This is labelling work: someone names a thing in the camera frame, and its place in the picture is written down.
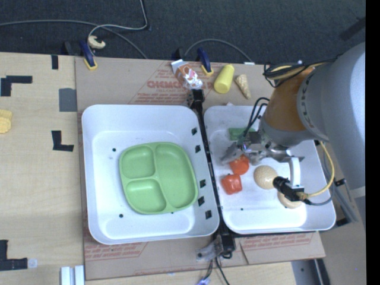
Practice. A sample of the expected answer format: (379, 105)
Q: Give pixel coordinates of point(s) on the orange and white carton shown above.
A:
(186, 74)

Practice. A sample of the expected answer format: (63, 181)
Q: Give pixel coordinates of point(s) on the yellow bottle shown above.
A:
(224, 80)

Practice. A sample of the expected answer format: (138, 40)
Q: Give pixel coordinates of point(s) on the white plastic tray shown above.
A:
(261, 215)
(101, 174)

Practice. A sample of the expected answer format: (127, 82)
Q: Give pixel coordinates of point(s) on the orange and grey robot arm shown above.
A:
(332, 99)

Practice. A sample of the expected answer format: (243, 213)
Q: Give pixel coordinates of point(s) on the beige speckled egg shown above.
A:
(264, 177)

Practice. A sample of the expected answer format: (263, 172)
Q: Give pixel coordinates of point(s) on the beige round bun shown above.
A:
(286, 203)

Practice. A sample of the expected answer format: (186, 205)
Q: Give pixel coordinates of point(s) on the green divided plate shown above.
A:
(157, 177)

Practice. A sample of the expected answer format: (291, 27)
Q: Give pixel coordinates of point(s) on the thin black rod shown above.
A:
(211, 165)

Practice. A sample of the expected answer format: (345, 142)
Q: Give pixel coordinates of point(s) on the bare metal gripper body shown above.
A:
(267, 147)

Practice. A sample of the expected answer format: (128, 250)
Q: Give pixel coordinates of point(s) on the black cylinder on white bracket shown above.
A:
(289, 187)

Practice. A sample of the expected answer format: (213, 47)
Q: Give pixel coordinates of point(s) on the beige ice cream cone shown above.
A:
(243, 85)

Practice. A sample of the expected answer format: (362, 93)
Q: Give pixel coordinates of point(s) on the green block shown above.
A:
(236, 133)

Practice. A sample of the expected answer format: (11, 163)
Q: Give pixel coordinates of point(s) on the brown cardboard board red print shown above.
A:
(118, 82)

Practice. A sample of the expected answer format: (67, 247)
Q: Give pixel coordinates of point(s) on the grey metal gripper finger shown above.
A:
(254, 159)
(231, 153)

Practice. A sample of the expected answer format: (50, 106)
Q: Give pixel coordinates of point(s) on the yellow corn cob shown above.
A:
(5, 122)

